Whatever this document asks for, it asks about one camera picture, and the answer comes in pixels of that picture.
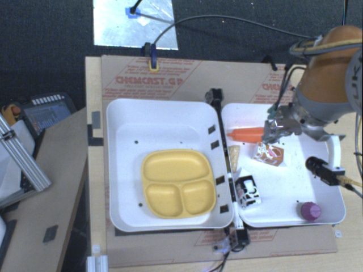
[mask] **blue clamp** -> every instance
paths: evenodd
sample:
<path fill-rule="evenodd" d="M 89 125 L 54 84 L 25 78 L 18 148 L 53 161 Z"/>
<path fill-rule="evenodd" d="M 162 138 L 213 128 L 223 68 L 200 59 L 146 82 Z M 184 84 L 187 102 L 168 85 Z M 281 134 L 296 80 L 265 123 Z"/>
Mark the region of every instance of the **blue clamp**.
<path fill-rule="evenodd" d="M 131 14 L 130 10 L 131 10 L 131 7 L 125 8 L 125 12 L 126 12 L 126 15 L 128 18 L 135 19 L 135 18 L 140 17 L 141 12 L 140 12 L 139 8 L 136 8 L 135 14 Z"/>
<path fill-rule="evenodd" d="M 149 42 L 141 48 L 141 55 L 144 57 L 150 57 L 149 69 L 150 71 L 159 71 L 159 64 L 157 61 L 157 46 L 156 44 L 151 44 Z"/>

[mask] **yellow divided plate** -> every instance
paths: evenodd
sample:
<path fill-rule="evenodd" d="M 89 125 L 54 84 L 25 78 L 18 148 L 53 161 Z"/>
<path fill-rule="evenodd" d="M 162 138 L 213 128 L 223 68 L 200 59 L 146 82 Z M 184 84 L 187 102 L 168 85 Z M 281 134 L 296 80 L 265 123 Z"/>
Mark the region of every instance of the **yellow divided plate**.
<path fill-rule="evenodd" d="M 212 169 L 208 159 L 198 151 L 152 152 L 142 162 L 141 177 L 147 205 L 161 218 L 203 215 L 216 204 Z"/>

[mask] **metal sheet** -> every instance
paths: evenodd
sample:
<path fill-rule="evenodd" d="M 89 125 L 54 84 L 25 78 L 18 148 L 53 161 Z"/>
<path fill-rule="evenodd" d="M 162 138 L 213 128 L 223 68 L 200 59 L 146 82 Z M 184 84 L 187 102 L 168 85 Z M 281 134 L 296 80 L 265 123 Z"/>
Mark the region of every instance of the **metal sheet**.
<path fill-rule="evenodd" d="M 94 43 L 104 46 L 140 48 L 153 43 L 174 22 L 171 0 L 143 0 L 137 12 L 152 16 L 126 14 L 137 0 L 94 0 Z M 178 49 L 175 29 L 169 30 L 157 43 L 158 49 Z"/>

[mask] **purple object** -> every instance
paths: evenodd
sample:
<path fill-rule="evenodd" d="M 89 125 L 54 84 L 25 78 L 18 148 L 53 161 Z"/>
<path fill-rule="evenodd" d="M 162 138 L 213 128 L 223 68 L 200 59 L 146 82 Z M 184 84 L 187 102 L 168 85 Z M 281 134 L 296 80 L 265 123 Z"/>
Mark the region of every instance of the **purple object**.
<path fill-rule="evenodd" d="M 314 202 L 306 202 L 301 207 L 302 216 L 309 220 L 316 220 L 322 214 L 322 209 Z"/>

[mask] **black carpet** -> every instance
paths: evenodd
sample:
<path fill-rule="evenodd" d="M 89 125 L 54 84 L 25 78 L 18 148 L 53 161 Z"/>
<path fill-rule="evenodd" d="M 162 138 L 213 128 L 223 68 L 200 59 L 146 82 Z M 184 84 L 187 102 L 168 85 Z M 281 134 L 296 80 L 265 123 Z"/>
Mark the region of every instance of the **black carpet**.
<path fill-rule="evenodd" d="M 224 14 L 316 36 L 341 24 L 343 0 L 172 0 L 175 20 Z M 362 0 L 349 0 L 347 24 L 362 27 Z M 92 0 L 0 0 L 0 103 L 66 92 L 85 106 L 85 56 L 140 55 L 93 45 Z M 178 51 L 161 57 L 277 63 L 294 60 L 299 40 L 255 25 L 207 18 L 177 26 Z"/>

